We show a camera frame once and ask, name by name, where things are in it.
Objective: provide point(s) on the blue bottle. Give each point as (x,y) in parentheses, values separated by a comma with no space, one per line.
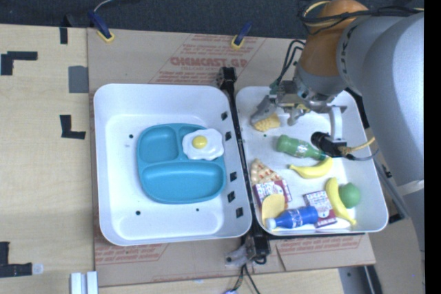
(296,217)

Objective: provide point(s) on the green bottle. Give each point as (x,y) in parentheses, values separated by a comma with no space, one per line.
(293,146)

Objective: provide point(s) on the white plastic tray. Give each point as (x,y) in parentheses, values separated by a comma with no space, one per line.
(117,182)
(365,175)

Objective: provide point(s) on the brown cardboard board red print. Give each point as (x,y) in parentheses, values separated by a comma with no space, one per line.
(138,58)

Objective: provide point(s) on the green ball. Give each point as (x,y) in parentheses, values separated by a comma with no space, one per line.
(350,195)

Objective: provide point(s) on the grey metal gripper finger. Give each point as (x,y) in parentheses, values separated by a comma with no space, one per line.
(293,115)
(263,111)

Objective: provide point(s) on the yellow potato chip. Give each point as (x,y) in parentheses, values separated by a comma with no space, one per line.
(272,206)

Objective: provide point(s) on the blue divided plate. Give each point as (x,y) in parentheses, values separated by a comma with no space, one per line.
(172,179)

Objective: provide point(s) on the yellow and red pizza slice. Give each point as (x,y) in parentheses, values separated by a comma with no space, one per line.
(262,172)

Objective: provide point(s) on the black cylinder on white bracket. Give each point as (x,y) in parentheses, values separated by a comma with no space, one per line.
(327,143)

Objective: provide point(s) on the yellow corn cob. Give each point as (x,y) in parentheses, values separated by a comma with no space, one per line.
(268,123)

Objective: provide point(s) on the white flat piece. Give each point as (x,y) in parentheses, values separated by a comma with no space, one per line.
(339,225)

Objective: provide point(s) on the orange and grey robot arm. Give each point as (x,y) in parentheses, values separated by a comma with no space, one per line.
(386,79)

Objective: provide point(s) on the white and yellow fried egg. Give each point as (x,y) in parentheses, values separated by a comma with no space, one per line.
(201,144)

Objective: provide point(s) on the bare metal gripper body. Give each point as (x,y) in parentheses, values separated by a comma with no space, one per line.
(293,96)

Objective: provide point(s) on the thin black rod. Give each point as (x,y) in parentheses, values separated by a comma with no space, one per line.
(237,134)

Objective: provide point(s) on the yellow banana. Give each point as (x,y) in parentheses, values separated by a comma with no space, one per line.
(311,171)
(333,196)

